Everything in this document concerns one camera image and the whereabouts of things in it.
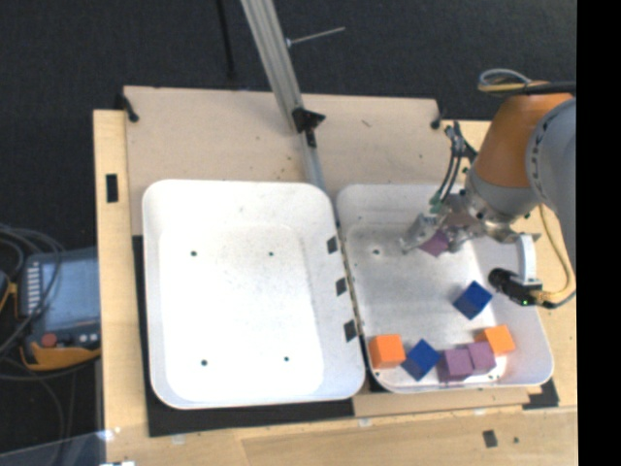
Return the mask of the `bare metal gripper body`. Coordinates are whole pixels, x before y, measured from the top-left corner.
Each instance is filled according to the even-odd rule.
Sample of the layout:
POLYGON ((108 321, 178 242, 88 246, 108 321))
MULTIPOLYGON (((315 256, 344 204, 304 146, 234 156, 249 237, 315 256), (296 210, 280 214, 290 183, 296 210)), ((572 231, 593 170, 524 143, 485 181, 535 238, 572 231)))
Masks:
POLYGON ((450 233, 471 232, 473 239, 488 237, 501 244, 512 243, 518 232, 511 226, 515 216, 503 214, 472 192, 449 194, 438 214, 440 231, 449 240, 450 233))

